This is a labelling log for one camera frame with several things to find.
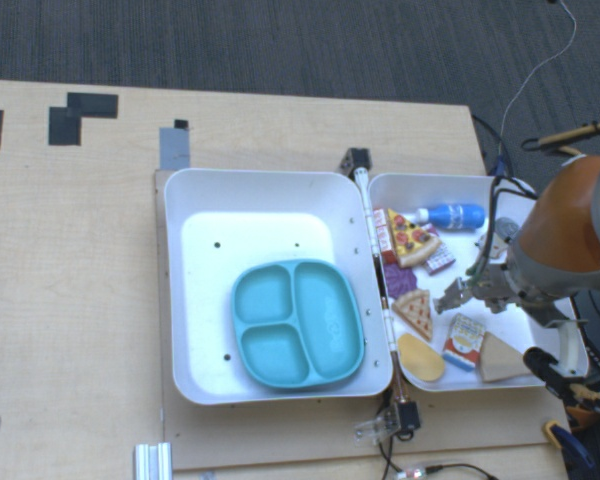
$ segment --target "gray carpet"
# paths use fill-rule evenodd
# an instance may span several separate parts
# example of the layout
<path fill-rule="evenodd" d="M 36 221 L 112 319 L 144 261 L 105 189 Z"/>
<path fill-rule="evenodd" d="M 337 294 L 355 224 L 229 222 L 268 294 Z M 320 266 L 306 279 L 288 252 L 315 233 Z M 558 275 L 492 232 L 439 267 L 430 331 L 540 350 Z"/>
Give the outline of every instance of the gray carpet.
<path fill-rule="evenodd" d="M 522 141 L 600 121 L 600 0 L 564 2 L 575 41 L 504 132 L 538 189 L 564 157 Z M 464 104 L 499 131 L 572 26 L 546 0 L 0 0 L 0 79 Z M 490 168 L 498 141 L 476 130 Z"/>

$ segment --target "blue divided plate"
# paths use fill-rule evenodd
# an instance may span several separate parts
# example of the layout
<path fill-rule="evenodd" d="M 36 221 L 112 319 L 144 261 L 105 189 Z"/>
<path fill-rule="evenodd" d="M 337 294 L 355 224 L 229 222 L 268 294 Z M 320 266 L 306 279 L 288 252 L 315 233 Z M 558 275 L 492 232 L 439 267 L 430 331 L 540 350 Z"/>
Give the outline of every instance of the blue divided plate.
<path fill-rule="evenodd" d="M 249 269 L 233 286 L 231 311 L 242 361 L 267 386 L 335 382 L 362 362 L 356 300 L 329 263 L 292 260 Z"/>

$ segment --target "blue bottle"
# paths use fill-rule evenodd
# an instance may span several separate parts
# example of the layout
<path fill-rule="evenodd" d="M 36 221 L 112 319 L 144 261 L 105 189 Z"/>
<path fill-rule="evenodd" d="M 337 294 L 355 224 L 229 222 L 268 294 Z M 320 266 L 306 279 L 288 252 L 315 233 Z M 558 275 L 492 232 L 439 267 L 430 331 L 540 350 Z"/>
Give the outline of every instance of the blue bottle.
<path fill-rule="evenodd" d="M 442 229 L 478 229 L 484 224 L 484 208 L 477 204 L 442 204 L 435 208 L 420 208 L 416 222 L 430 222 Z"/>

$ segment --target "toy pizza slice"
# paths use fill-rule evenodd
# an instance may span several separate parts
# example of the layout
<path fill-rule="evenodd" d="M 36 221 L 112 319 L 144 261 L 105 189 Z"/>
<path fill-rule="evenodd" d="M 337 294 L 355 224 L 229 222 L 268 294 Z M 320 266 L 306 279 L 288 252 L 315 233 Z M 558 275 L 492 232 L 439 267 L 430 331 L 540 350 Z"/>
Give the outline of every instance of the toy pizza slice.
<path fill-rule="evenodd" d="M 413 290 L 396 300 L 391 308 L 427 341 L 433 337 L 429 290 Z"/>
<path fill-rule="evenodd" d="M 404 216 L 387 209 L 391 234 L 396 248 L 398 264 L 402 268 L 419 265 L 431 256 L 440 244 L 440 238 L 428 233 Z"/>

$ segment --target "table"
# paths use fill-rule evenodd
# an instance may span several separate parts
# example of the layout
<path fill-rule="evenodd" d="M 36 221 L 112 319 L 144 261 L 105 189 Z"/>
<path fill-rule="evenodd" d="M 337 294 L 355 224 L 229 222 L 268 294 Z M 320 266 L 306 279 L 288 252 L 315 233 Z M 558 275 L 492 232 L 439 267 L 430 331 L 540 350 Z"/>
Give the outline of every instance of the table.
<path fill-rule="evenodd" d="M 49 107 L 66 106 L 68 92 L 117 94 L 118 117 L 83 119 L 80 147 L 49 146 Z M 347 148 L 368 147 L 372 173 L 484 172 L 461 106 L 0 81 L 0 110 L 0 478 L 131 478 L 134 446 L 164 439 L 160 127 L 188 120 L 196 167 L 333 171 Z M 564 410 L 544 389 L 413 396 L 424 426 L 400 465 L 462 460 L 501 478 L 566 478 L 541 432 L 553 418 L 566 426 Z M 325 417 L 346 407 L 329 404 Z M 211 453 L 176 478 L 211 468 L 233 480 L 379 478 L 384 468 L 376 450 L 342 455 L 348 444 L 320 436 L 302 461 L 289 462 L 298 450 L 250 461 L 244 441 L 214 441 L 213 430 L 193 446 L 226 446 L 235 464 Z"/>

